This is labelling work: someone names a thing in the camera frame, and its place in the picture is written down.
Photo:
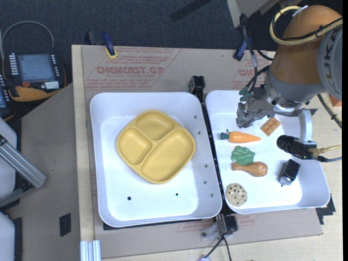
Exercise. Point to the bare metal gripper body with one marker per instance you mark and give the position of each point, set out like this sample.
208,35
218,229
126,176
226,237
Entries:
262,108

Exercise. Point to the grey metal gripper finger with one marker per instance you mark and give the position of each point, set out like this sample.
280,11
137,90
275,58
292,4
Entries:
250,121
240,116

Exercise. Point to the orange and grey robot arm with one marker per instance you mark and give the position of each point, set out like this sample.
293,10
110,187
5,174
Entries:
296,61

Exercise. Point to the orange carrot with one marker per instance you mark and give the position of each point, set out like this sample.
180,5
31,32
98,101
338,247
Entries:
242,137

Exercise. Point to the orange biscuit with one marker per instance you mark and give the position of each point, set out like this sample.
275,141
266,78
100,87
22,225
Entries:
270,126

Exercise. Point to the green lettuce leaf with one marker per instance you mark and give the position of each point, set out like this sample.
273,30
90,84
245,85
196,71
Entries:
242,155

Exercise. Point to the thin black rod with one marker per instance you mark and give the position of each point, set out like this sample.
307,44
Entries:
210,135

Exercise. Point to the brown chicken drumstick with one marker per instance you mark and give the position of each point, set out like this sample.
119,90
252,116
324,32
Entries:
254,168

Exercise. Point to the black can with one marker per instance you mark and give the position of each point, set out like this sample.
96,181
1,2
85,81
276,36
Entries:
289,171

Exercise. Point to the beige chocolate chip cookie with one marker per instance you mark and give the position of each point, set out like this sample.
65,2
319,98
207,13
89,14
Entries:
236,194

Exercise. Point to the white plastic tray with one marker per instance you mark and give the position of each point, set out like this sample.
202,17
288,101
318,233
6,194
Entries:
152,202
272,194

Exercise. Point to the brown cardboard board red print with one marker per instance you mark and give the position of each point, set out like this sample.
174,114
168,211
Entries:
163,72

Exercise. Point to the yellow divided plate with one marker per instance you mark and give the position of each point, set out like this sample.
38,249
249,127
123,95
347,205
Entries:
160,156

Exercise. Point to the black cylinder on white bracket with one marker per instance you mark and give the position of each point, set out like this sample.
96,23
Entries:
299,146

